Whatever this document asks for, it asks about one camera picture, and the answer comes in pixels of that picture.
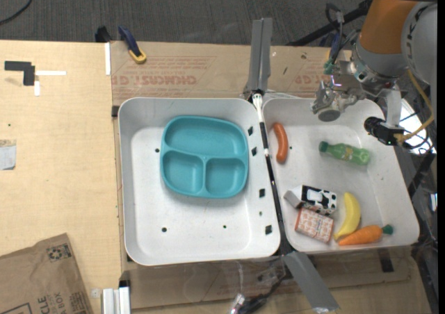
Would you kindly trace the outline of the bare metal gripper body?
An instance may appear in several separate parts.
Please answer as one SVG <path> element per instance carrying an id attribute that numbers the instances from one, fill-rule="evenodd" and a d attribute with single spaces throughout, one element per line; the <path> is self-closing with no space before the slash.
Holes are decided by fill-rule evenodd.
<path id="1" fill-rule="evenodd" d="M 332 70 L 335 90 L 353 95 L 378 97 L 383 90 L 392 89 L 395 76 L 385 76 L 372 70 L 360 60 L 338 60 Z"/>

